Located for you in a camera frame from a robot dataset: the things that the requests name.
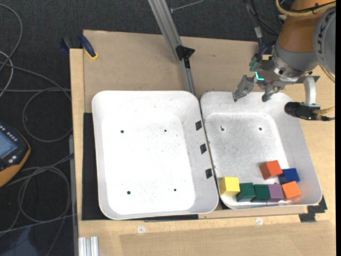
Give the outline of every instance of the device screen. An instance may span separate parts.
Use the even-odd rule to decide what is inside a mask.
[[[18,147],[6,135],[0,132],[0,157],[16,150]]]

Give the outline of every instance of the dark green cube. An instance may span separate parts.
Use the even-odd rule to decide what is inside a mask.
[[[264,203],[267,202],[271,196],[269,186],[265,184],[254,184],[256,197],[251,200],[253,203]]]
[[[253,183],[240,183],[240,193],[236,195],[237,202],[250,202],[256,197]]]

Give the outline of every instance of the bin with colored blocks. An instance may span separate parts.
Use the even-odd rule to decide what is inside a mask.
[[[296,168],[283,169],[283,173],[278,176],[278,180],[281,184],[293,181],[299,182]]]
[[[240,192],[238,177],[223,177],[219,181],[219,191],[224,196],[235,196]]]
[[[240,192],[236,195],[237,202],[250,202],[256,197],[254,184],[251,182],[239,184]]]
[[[270,199],[269,203],[275,203],[284,200],[284,194],[282,190],[282,185],[279,184],[269,184]]]
[[[252,203],[265,203],[270,199],[269,185],[254,184],[256,197],[251,200]]]
[[[277,177],[280,174],[283,174],[281,166],[279,165],[277,160],[265,162],[259,168],[261,169],[261,173],[264,179]]]
[[[283,184],[282,189],[286,199],[294,199],[301,195],[296,181]]]

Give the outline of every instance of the black floor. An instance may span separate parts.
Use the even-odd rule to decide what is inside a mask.
[[[169,7],[177,8],[200,0],[166,1]],[[271,42],[280,31],[274,0],[254,2],[260,18],[268,26],[263,25],[264,40]],[[13,64],[41,74],[65,89],[70,88],[70,77],[69,59],[60,48],[63,36],[70,39],[72,47],[79,47],[77,35],[83,29],[160,34],[147,0],[0,0],[0,51],[7,55],[12,53],[20,37],[20,22],[11,9],[20,17],[23,27],[22,39],[11,57]],[[203,0],[175,11],[173,17],[180,36],[257,40],[242,0]],[[0,61],[5,60],[6,57],[0,54]],[[9,76],[10,68],[4,67],[0,72],[0,89],[7,84]],[[49,87],[56,85],[34,73],[15,69],[8,89],[43,90]],[[32,148],[23,168],[52,165],[69,155],[69,130],[72,127],[71,106],[66,97],[69,93],[40,92],[30,101],[34,95],[34,92],[6,91],[0,97],[0,120],[17,128]],[[66,175],[70,184],[70,162],[56,167]],[[20,172],[13,180],[29,172]],[[48,245],[53,244],[60,229],[57,223],[63,222],[62,233],[51,255],[73,255],[72,219],[63,220],[65,215],[72,215],[71,208],[64,214],[68,206],[68,186],[63,178],[52,170],[41,173],[29,181],[21,201],[24,211],[37,221],[49,221],[62,214],[61,220],[46,224],[28,219],[22,212],[16,219],[22,184],[23,181],[20,181],[0,188],[0,232],[35,225],[39,230],[35,232],[32,243],[35,247],[43,247],[44,241]],[[0,237],[0,255],[9,255],[6,254],[9,243],[12,246],[18,244],[19,232],[21,229]],[[42,251],[46,254],[47,246]]]

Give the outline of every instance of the plastic tray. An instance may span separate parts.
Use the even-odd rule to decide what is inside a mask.
[[[207,92],[200,100],[207,139],[217,180],[238,177],[239,182],[279,183],[264,180],[259,167],[277,159],[282,169],[294,167],[300,177],[301,196],[278,203],[237,202],[221,196],[232,209],[279,205],[313,205],[322,191],[298,118],[284,111],[292,101],[284,93],[262,101],[261,92],[251,92],[234,102],[232,92]]]
[[[208,213],[218,191],[198,99],[102,91],[92,100],[99,205],[110,219]]]

